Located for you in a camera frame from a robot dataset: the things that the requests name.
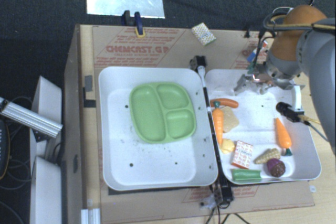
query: green plate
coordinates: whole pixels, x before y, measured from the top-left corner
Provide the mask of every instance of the green plate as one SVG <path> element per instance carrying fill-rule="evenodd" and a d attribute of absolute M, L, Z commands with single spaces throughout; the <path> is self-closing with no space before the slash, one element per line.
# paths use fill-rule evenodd
<path fill-rule="evenodd" d="M 191 136 L 196 129 L 193 104 L 177 83 L 155 82 L 135 87 L 130 111 L 138 136 L 148 143 L 167 143 Z"/>

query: orange carrot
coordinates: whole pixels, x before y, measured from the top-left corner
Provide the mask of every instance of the orange carrot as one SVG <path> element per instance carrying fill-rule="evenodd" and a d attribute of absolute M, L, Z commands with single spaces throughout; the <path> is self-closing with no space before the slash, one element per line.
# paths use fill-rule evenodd
<path fill-rule="evenodd" d="M 289 148 L 292 146 L 292 140 L 290 139 L 289 133 L 279 118 L 276 118 L 276 129 L 279 145 L 286 149 L 285 156 L 291 156 L 292 153 Z"/>
<path fill-rule="evenodd" d="M 212 118 L 214 121 L 217 142 L 221 146 L 223 142 L 224 112 L 219 108 L 221 104 L 220 102 L 215 101 L 214 104 L 215 109 L 212 112 Z"/>

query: cardboard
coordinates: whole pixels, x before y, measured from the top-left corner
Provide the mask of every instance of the cardboard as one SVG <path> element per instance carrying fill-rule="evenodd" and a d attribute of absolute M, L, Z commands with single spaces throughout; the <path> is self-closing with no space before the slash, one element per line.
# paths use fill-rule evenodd
<path fill-rule="evenodd" d="M 81 37 L 80 42 L 76 43 L 75 40 L 71 46 L 78 46 L 79 71 L 77 74 L 73 73 L 73 76 L 67 76 L 66 84 L 77 82 L 77 91 L 81 92 L 84 78 L 92 76 L 93 88 L 92 91 L 86 92 L 86 99 L 98 103 L 97 78 L 104 67 L 119 65 L 188 68 L 189 61 L 195 55 L 205 55 L 208 62 L 207 71 L 215 68 L 245 69 L 249 65 L 246 58 L 255 49 L 258 41 L 257 33 L 252 33 L 250 38 L 245 39 L 245 33 L 242 31 L 212 30 L 216 41 L 204 47 L 190 29 L 146 28 L 145 31 L 146 37 L 140 39 L 136 38 L 133 27 L 77 26 L 77 32 Z M 70 60 L 78 60 L 73 57 L 74 49 L 70 50 L 72 51 Z M 260 60 L 263 61 L 265 55 L 261 56 Z M 71 73 L 69 60 L 68 63 L 67 72 Z M 79 148 L 78 150 L 82 148 L 80 162 L 82 178 L 77 178 L 82 185 L 78 183 L 76 185 L 75 180 L 71 179 L 74 175 L 67 169 L 67 189 L 72 189 L 68 191 L 68 214 L 71 211 L 72 216 L 77 213 L 80 215 L 80 212 L 77 212 L 77 208 L 80 207 L 78 204 L 83 208 L 100 208 L 103 224 L 209 214 L 209 210 L 200 207 L 200 202 L 211 195 L 208 187 L 130 192 L 109 189 L 101 173 L 99 111 L 95 107 L 75 105 L 75 108 L 78 107 L 79 115 L 72 117 L 75 117 L 76 122 L 80 121 L 76 124 L 82 128 L 81 138 L 77 138 L 81 143 L 72 146 Z M 70 153 L 70 148 L 66 151 L 68 155 L 65 156 L 65 162 L 70 164 L 74 153 Z M 234 187 L 234 195 L 235 200 L 223 212 L 248 212 L 314 205 L 309 184 L 305 181 Z M 75 200 L 79 201 L 77 205 L 74 205 Z"/>

